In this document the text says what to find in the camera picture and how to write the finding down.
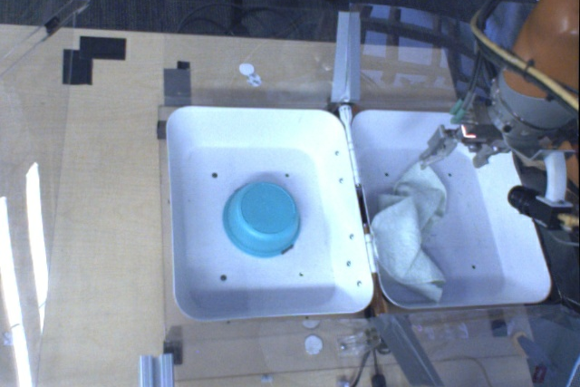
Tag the black cylinder on white bracket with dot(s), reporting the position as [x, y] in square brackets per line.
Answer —
[537, 199]

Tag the white plastic tray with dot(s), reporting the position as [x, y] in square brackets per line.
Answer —
[254, 294]
[494, 240]

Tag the pale green cloth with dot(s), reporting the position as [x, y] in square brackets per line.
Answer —
[408, 231]

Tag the blue bowl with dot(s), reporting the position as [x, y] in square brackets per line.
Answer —
[265, 217]

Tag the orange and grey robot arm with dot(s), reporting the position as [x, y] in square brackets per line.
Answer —
[544, 41]

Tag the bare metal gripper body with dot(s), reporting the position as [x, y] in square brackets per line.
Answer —
[482, 131]

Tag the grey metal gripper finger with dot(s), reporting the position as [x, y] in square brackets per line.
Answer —
[438, 147]
[486, 151]

